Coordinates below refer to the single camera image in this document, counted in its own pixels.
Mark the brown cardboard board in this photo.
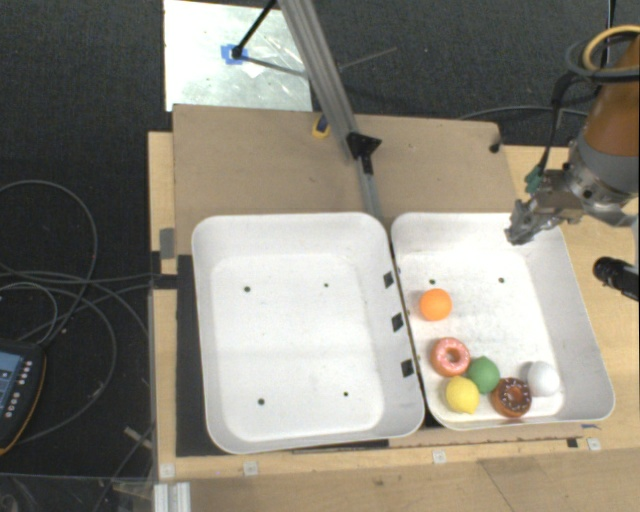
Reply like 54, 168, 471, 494
172, 103, 585, 457

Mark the yellow lemon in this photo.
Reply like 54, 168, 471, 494
445, 375, 481, 416

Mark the white ball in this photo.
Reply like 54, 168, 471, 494
526, 360, 561, 398

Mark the black cylinder on white bracket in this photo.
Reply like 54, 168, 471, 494
585, 205, 640, 302

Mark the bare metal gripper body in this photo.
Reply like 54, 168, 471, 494
528, 168, 635, 225

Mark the green lime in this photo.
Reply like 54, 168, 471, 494
467, 355, 501, 395

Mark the brown doughnut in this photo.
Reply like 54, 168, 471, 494
489, 377, 533, 419

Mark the orange ball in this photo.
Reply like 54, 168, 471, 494
419, 288, 454, 322

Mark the pink doughnut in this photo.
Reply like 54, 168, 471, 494
430, 337, 472, 378

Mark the white plastic tray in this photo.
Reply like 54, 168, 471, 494
389, 212, 616, 432
191, 212, 427, 456

